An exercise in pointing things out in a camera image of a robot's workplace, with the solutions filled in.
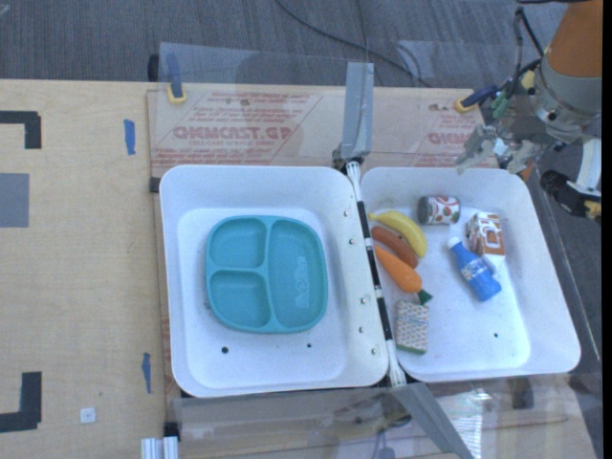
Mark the brown cardboard board, red print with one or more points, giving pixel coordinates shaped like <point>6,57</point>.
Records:
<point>229,132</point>

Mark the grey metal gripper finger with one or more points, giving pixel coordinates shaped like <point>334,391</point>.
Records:
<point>520,157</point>
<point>478,146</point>

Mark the small white and red can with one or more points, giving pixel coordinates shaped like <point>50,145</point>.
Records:
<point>442,210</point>

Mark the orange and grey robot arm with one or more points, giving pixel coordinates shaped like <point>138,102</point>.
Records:
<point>576,31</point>

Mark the black cylinder on white bracket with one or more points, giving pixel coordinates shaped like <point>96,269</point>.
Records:
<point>566,193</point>

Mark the blue bottle with white cap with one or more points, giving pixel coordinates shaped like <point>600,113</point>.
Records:
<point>475,270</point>

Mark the brown sausage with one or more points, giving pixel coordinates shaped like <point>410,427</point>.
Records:
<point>394,246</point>

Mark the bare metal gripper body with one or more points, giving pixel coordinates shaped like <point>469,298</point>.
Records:
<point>550,124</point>

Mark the white plastic tray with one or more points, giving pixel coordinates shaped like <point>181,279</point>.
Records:
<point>268,361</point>
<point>468,333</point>

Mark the white and orange carton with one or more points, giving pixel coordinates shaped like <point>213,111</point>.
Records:
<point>487,237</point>

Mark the teal divided plate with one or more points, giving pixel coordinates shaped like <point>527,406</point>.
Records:
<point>291,275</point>

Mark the white patterned packet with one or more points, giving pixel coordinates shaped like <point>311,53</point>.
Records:
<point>411,327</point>

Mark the orange carrot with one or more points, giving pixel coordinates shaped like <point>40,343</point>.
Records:
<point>399,271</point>

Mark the yellow banana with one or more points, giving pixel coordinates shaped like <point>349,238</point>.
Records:
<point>406,227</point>

